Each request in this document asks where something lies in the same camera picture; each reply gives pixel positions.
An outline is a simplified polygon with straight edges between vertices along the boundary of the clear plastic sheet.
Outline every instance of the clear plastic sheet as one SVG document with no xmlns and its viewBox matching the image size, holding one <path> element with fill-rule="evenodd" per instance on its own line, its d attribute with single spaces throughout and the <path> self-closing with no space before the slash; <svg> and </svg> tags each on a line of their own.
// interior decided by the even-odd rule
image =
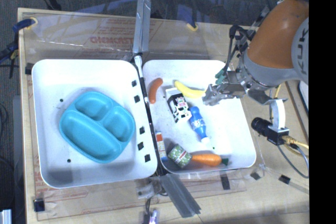
<svg viewBox="0 0 336 224">
<path fill-rule="evenodd" d="M 125 0 L 122 3 L 132 7 L 135 14 L 135 2 L 136 0 Z M 45 211 L 33 213 L 37 215 L 37 220 L 144 207 L 145 199 L 139 197 L 136 188 L 145 186 L 155 178 L 71 189 L 53 189 L 46 185 L 40 176 L 31 76 L 24 74 L 23 70 L 29 69 L 29 64 L 35 64 L 42 59 L 130 61 L 133 57 L 135 17 L 90 14 L 94 10 L 84 9 L 79 13 L 19 10 L 19 19 L 37 20 L 37 24 L 24 29 L 20 35 L 20 49 L 23 49 L 20 52 L 20 56 L 23 57 L 21 63 L 25 64 L 22 67 L 21 76 L 24 76 L 22 83 L 25 84 L 26 89 L 22 94 L 27 95 L 29 105 L 30 147 L 34 164 L 34 169 L 31 171 L 34 174 L 34 183 L 30 188 L 34 188 L 34 198 L 42 199 L 45 203 Z M 197 22 L 197 30 L 194 31 L 195 29 L 190 29 L 185 17 L 179 18 L 181 20 L 151 18 L 149 51 L 143 53 L 144 62 L 151 59 L 226 60 L 230 25 L 210 23 L 209 20 L 209 22 Z M 290 115 L 287 118 L 290 135 L 302 140 L 305 134 L 297 124 L 295 107 L 286 87 L 281 88 L 279 96 L 289 99 L 285 103 L 285 108 L 286 113 Z M 249 123 L 257 116 L 264 119 L 269 117 L 268 107 L 256 105 L 248 97 L 244 97 L 241 102 Z M 309 211 L 309 181 L 301 178 L 288 165 L 276 147 L 266 141 L 265 137 L 259 136 L 252 128 L 250 131 L 257 152 L 255 164 L 241 170 L 181 176 L 182 182 L 192 196 L 194 198 L 216 197 L 214 204 L 202 204 L 203 210 L 218 210 L 216 204 L 225 199 L 225 207 L 217 216 L 218 220 L 221 220 L 220 217 L 237 219 Z M 303 159 L 295 155 L 290 156 L 295 164 L 305 171 Z M 291 178 L 292 184 L 281 182 L 279 180 L 281 175 Z M 271 199 L 269 192 L 273 192 L 277 198 Z M 153 206 L 167 202 L 170 202 L 169 197 L 160 194 L 152 198 Z M 216 220 L 207 219 L 206 215 L 202 218 L 202 214 L 200 218 L 204 222 Z"/>
</svg>

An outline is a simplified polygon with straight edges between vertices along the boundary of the blue bowl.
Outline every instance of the blue bowl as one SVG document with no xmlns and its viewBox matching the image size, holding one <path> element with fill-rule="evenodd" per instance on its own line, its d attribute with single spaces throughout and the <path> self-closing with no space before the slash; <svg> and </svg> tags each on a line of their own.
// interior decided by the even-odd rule
<svg viewBox="0 0 336 224">
<path fill-rule="evenodd" d="M 63 113 L 62 137 L 78 152 L 98 163 L 116 159 L 135 133 L 133 116 L 108 96 L 82 94 Z"/>
</svg>

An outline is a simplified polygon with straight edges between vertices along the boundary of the blue plate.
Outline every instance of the blue plate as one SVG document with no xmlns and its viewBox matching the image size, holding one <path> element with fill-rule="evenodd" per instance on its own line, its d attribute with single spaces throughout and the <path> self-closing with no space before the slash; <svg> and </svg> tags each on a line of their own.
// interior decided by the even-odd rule
<svg viewBox="0 0 336 224">
<path fill-rule="evenodd" d="M 82 94 L 63 113 L 62 137 L 78 152 L 98 163 L 116 159 L 135 133 L 133 116 L 108 96 Z"/>
</svg>

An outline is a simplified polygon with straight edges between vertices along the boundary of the wooden table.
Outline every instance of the wooden table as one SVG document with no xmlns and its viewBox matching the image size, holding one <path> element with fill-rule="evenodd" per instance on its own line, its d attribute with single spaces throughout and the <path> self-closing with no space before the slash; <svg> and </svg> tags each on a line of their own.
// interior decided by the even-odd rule
<svg viewBox="0 0 336 224">
<path fill-rule="evenodd" d="M 22 20 L 32 15 L 62 15 L 73 16 L 71 13 L 51 12 L 49 10 L 19 9 L 18 20 Z M 113 18 L 113 16 L 97 15 L 101 18 Z M 189 57 L 202 58 L 206 55 L 207 59 L 218 59 L 225 61 L 228 48 L 228 30 L 230 25 L 202 24 L 199 23 L 197 32 L 188 31 L 184 22 L 152 20 L 150 34 L 150 53 L 144 57 L 145 61 L 150 59 L 163 58 L 184 58 L 184 51 L 190 52 Z M 38 217 L 34 212 L 34 199 L 36 199 L 36 160 L 34 160 L 33 144 L 36 142 L 35 127 L 32 124 L 34 110 L 30 101 L 31 80 L 25 74 L 25 68 L 38 49 L 28 47 L 30 35 L 26 30 L 19 32 L 19 58 L 20 58 L 20 88 L 22 99 L 23 116 L 23 146 L 24 146 L 24 179 L 25 179 L 25 200 L 26 200 L 26 220 L 27 223 L 142 223 L 144 213 L 144 200 L 137 200 L 135 204 L 125 205 L 123 209 L 102 211 L 86 211 L 81 215 L 54 218 L 55 216 L 46 215 Z M 55 57 L 61 57 L 54 51 Z M 285 102 L 286 127 L 290 130 L 290 135 L 295 139 L 308 143 L 308 117 L 303 109 L 302 102 L 298 99 L 297 81 L 284 83 L 279 92 L 280 98 L 288 98 Z M 242 105 L 248 123 L 255 117 L 263 119 L 269 118 L 269 110 L 266 106 L 261 106 L 254 100 L 244 97 Z M 237 180 L 243 187 L 238 187 L 238 191 L 223 193 L 211 191 L 211 185 L 205 186 L 208 195 L 202 194 L 196 198 L 201 207 L 201 214 L 191 218 L 182 218 L 171 201 L 161 200 L 153 202 L 151 210 L 159 211 L 160 223 L 309 223 L 309 180 L 300 177 L 282 157 L 277 148 L 266 141 L 265 137 L 258 136 L 250 128 L 255 148 L 257 151 L 256 165 L 251 169 L 258 171 L 261 175 L 259 180 L 249 176 L 251 170 L 239 172 L 241 178 Z M 303 173 L 307 173 L 306 165 L 302 157 L 286 152 L 292 162 Z M 283 174 L 291 178 L 292 185 L 286 185 L 278 180 Z M 127 182 L 120 183 L 119 187 L 129 189 L 130 195 L 135 192 L 135 184 Z M 71 206 L 79 206 L 76 199 L 67 204 L 68 208 L 63 211 L 71 210 Z"/>
</svg>

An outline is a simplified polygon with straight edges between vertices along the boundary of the green can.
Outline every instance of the green can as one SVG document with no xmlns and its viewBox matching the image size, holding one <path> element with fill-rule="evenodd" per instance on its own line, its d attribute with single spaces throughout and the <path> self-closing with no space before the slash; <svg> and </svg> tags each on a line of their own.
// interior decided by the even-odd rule
<svg viewBox="0 0 336 224">
<path fill-rule="evenodd" d="M 192 156 L 178 144 L 176 144 L 168 153 L 168 158 L 176 163 L 180 168 L 186 166 L 191 161 L 191 157 Z"/>
</svg>

